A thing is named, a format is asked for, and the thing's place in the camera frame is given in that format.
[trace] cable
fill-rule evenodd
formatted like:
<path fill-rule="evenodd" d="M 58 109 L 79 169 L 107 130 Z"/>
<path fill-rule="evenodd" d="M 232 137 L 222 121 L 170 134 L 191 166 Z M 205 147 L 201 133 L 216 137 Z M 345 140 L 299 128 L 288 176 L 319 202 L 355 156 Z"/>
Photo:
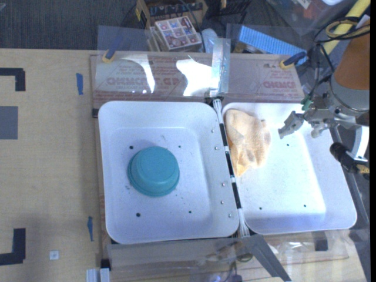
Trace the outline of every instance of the cable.
<path fill-rule="evenodd" d="M 358 25 L 359 21 L 360 21 L 360 18 L 353 17 L 353 16 L 347 16 L 347 17 L 340 18 L 340 19 L 337 19 L 335 21 L 332 21 L 331 23 L 322 27 L 315 34 L 314 42 L 315 43 L 327 43 L 327 42 L 331 42 L 331 41 L 350 40 L 350 39 L 355 39 L 355 38 L 358 38 L 360 36 L 363 36 L 363 35 L 370 33 L 371 32 L 371 24 L 363 25 L 359 28 L 356 28 L 354 31 L 348 31 L 348 32 L 345 32 L 345 33 L 342 33 L 342 34 L 337 34 L 337 33 L 334 33 L 334 32 L 331 31 L 333 28 L 336 28 L 338 25 L 341 25 L 341 24 L 356 26 L 356 25 Z M 317 36 L 323 30 L 325 30 L 325 33 L 329 37 L 329 39 L 316 41 L 315 39 L 317 38 Z"/>
<path fill-rule="evenodd" d="M 129 16 L 131 10 L 132 10 L 133 8 L 135 8 L 136 5 L 137 5 L 137 4 L 135 3 L 135 4 L 132 5 L 131 8 L 128 9 L 127 13 L 126 13 L 125 16 L 123 17 L 122 22 L 120 23 L 120 27 L 125 27 L 124 24 L 125 24 L 125 22 L 126 22 L 126 19 L 128 18 L 128 16 Z"/>
<path fill-rule="evenodd" d="M 239 262 L 247 263 L 247 262 L 251 261 L 252 258 L 253 258 L 253 254 L 247 253 L 245 255 L 242 255 L 242 257 L 238 256 L 236 258 L 236 260 L 239 261 Z"/>
<path fill-rule="evenodd" d="M 236 261 L 232 262 L 230 265 L 229 274 L 227 275 L 226 279 L 223 280 L 223 282 L 227 282 L 227 280 L 230 278 L 231 273 L 235 270 L 235 274 L 237 274 L 237 268 L 236 268 Z"/>
<path fill-rule="evenodd" d="M 331 75 L 327 75 L 324 78 L 316 81 L 315 85 L 313 86 L 312 90 L 310 91 L 309 98 L 312 99 L 314 92 L 316 91 L 317 87 L 320 86 L 322 83 L 329 81 Z"/>
<path fill-rule="evenodd" d="M 364 12 L 367 10 L 368 7 L 371 5 L 371 0 L 358 0 L 352 8 L 348 11 L 346 14 L 347 17 L 360 17 Z M 346 24 L 342 24 L 338 26 L 335 29 L 336 33 L 344 33 L 350 30 L 350 26 Z M 333 49 L 337 46 L 339 41 L 331 41 L 328 43 L 325 43 L 325 50 L 327 51 L 328 54 L 330 54 Z"/>
<path fill-rule="evenodd" d="M 330 60 L 330 58 L 329 58 L 329 56 L 328 56 L 327 51 L 325 50 L 325 47 L 324 47 L 323 44 L 321 44 L 321 43 L 319 44 L 319 46 L 320 46 L 320 49 L 321 49 L 321 51 L 323 52 L 325 58 L 326 58 L 327 61 L 328 61 L 328 64 L 329 64 L 329 66 L 330 66 L 330 69 L 331 69 L 332 73 L 334 73 L 334 66 L 333 66 L 333 64 L 332 64 L 332 62 L 331 62 L 331 60 Z"/>

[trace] clear plastic panel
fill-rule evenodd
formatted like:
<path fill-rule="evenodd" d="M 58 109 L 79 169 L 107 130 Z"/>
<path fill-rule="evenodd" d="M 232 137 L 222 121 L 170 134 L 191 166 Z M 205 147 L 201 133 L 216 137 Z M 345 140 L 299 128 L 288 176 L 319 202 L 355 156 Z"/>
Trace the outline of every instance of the clear plastic panel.
<path fill-rule="evenodd" d="M 157 51 L 153 31 L 100 26 L 98 55 L 92 62 L 94 108 L 110 100 L 203 101 L 210 90 L 227 89 L 229 72 L 212 78 L 216 65 L 229 67 L 229 44 L 215 41 L 218 53 Z"/>
<path fill-rule="evenodd" d="M 290 27 L 228 23 L 226 38 L 231 40 L 232 58 L 240 58 L 238 68 L 232 66 L 230 72 L 245 73 L 249 79 L 247 88 L 245 82 L 233 82 L 232 76 L 228 98 L 254 102 L 300 102 L 304 97 L 301 85 L 312 82 L 313 67 L 309 53 L 314 46 L 315 30 L 311 32 L 299 36 Z M 299 52 L 305 52 L 307 56 L 292 68 L 281 68 L 282 61 Z"/>
<path fill-rule="evenodd" d="M 247 54 L 252 55 L 272 55 L 278 53 L 279 55 L 285 55 L 282 60 L 285 60 L 299 51 L 303 51 L 307 56 L 300 59 L 295 65 L 294 70 L 297 73 L 297 78 L 300 81 L 300 85 L 305 88 L 313 87 L 315 83 L 315 70 L 318 69 L 320 77 L 324 77 L 331 73 L 328 60 L 321 53 L 319 47 L 316 47 L 314 42 L 315 35 L 318 34 L 318 29 L 307 29 L 298 31 L 296 28 L 283 27 L 283 26 L 264 26 L 264 25 L 240 25 L 240 24 L 227 24 L 226 38 L 231 40 L 231 52 L 234 54 Z M 316 39 L 323 39 L 322 33 Z M 330 56 L 331 62 L 335 63 L 338 59 L 337 56 Z M 273 90 L 275 92 L 284 93 L 282 96 L 289 96 L 287 90 L 283 90 L 285 84 L 280 85 L 280 90 Z M 238 98 L 239 96 L 232 95 L 232 98 Z"/>
<path fill-rule="evenodd" d="M 348 251 L 353 248 L 347 230 L 318 235 L 285 234 L 264 239 L 293 281 L 313 278 L 315 274 L 319 276 L 317 271 L 320 270 L 329 275 L 331 281 L 342 281 L 341 269 L 346 272 L 346 262 L 352 262 L 353 272 L 359 262 L 351 256 L 353 252 Z M 253 281 L 271 277 L 256 257 L 257 253 L 253 254 L 253 249 L 251 237 L 107 246 L 112 277 L 127 281 L 232 281 L 235 275 L 240 275 L 243 281 Z M 352 274 L 362 277 L 362 272 Z"/>

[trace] orange cloth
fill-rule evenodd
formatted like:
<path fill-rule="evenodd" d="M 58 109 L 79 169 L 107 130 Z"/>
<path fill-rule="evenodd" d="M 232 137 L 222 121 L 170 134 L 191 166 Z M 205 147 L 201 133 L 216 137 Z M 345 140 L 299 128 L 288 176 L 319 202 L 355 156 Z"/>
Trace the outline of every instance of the orange cloth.
<path fill-rule="evenodd" d="M 271 139 L 265 120 L 230 109 L 225 114 L 224 125 L 236 176 L 265 164 Z"/>

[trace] cardboard box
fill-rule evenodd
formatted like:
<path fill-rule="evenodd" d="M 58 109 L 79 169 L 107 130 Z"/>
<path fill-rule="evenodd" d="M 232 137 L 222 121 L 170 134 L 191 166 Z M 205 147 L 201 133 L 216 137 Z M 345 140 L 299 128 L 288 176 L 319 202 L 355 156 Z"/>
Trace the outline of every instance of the cardboard box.
<path fill-rule="evenodd" d="M 147 0 L 137 0 L 136 5 L 137 18 L 145 29 L 150 29 L 151 26 L 154 26 L 156 21 L 173 19 L 181 16 L 188 16 L 193 26 L 197 29 L 198 26 L 194 17 L 184 5 L 160 5 L 157 7 L 153 5 L 148 7 L 146 1 Z M 197 23 L 201 25 L 208 9 L 205 0 L 196 0 L 195 3 L 190 3 L 188 6 L 196 17 Z"/>
<path fill-rule="evenodd" d="M 200 35 L 186 16 L 158 21 L 155 28 L 163 51 L 197 51 L 202 45 Z"/>

